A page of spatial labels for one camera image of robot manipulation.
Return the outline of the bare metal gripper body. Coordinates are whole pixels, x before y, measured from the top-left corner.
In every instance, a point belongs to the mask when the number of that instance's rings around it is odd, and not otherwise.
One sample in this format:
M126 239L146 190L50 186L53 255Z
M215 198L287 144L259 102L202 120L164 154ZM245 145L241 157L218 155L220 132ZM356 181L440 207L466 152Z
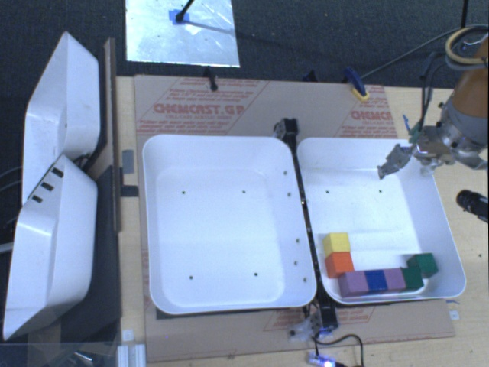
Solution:
M487 161L481 157L487 145L471 140L454 125L438 123L420 128L416 124L409 135L413 156L427 169L460 163L475 171L487 170Z

